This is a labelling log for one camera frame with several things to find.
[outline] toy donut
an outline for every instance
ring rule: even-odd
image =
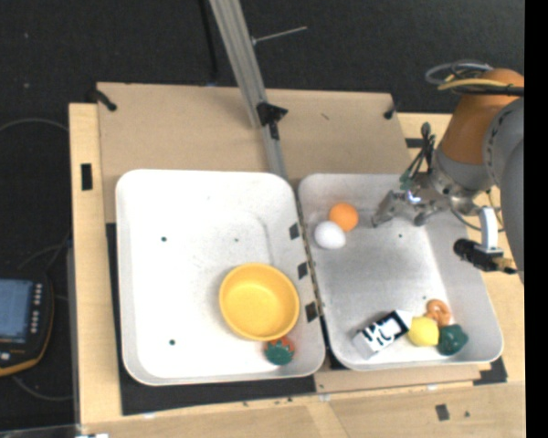
[[[445,302],[433,298],[427,302],[427,313],[425,317],[434,319],[439,328],[447,326],[450,323],[450,309]]]

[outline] wooden table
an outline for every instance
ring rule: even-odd
[[[116,436],[520,436],[525,434],[524,295],[517,276],[483,274],[504,337],[507,381],[475,386],[485,365],[399,371],[331,370],[291,398],[123,415],[105,224],[113,188],[138,167],[265,171],[261,135],[237,89],[100,83],[119,108],[69,106],[79,413],[82,433]],[[400,173],[423,122],[438,137],[448,115],[398,114],[387,94],[269,90],[290,182],[312,172]],[[480,239],[478,235],[469,236]],[[500,245],[509,248],[503,237]]]

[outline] orange ball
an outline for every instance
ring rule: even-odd
[[[329,211],[329,220],[339,225],[344,232],[349,232],[359,222],[359,214],[350,204],[337,203]]]

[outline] white ball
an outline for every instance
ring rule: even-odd
[[[336,250],[345,245],[346,238],[343,229],[332,221],[323,221],[314,229],[314,239],[317,244],[328,250]]]

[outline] device screen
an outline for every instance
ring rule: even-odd
[[[29,280],[0,279],[0,339],[26,341],[32,289]]]

